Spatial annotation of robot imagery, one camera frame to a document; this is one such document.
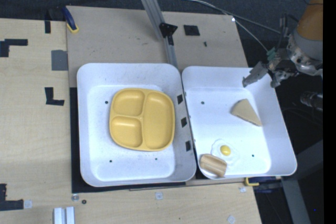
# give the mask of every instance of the yellow divided dish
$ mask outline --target yellow divided dish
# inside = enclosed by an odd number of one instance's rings
[[[174,138],[175,110],[163,92],[126,88],[118,91],[110,110],[110,134],[120,146],[141,151],[160,151]]]

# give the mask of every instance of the white tray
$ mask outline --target white tray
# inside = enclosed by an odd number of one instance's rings
[[[224,143],[232,149],[225,178],[291,175],[297,162],[276,92],[270,87],[271,78],[264,76],[244,88],[242,80],[250,70],[184,69],[182,81],[197,159],[211,153],[217,141],[215,146]],[[233,105],[245,98],[258,114],[262,127],[230,114]],[[203,169],[201,172],[210,179],[221,179]]]
[[[109,132],[112,98],[124,88],[158,90],[170,96],[175,107],[173,143],[158,152],[118,146]],[[184,182],[196,172],[195,155],[181,75],[165,63],[88,63],[77,73],[80,171],[91,186],[117,186]]]

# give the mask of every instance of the light wood surface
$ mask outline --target light wood surface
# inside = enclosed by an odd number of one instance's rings
[[[0,40],[28,39],[0,58],[0,183],[7,200],[31,209],[0,211],[0,223],[52,223],[55,207],[75,207],[76,223],[261,223],[253,189],[243,183],[80,193],[71,200],[69,80],[51,70],[51,51],[67,50],[66,25],[0,19]],[[46,105],[45,87],[64,106]],[[155,193],[163,199],[156,200]]]

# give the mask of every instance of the egg yolk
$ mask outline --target egg yolk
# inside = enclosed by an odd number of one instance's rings
[[[221,146],[220,152],[223,155],[228,156],[231,154],[231,149],[228,146]]]

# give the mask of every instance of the blue and yellow clamp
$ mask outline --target blue and yellow clamp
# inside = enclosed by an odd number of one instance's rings
[[[65,20],[67,21],[67,27],[72,34],[76,34],[79,31],[79,27],[76,25],[75,20],[73,19],[70,11],[66,8],[62,8],[62,12]]]

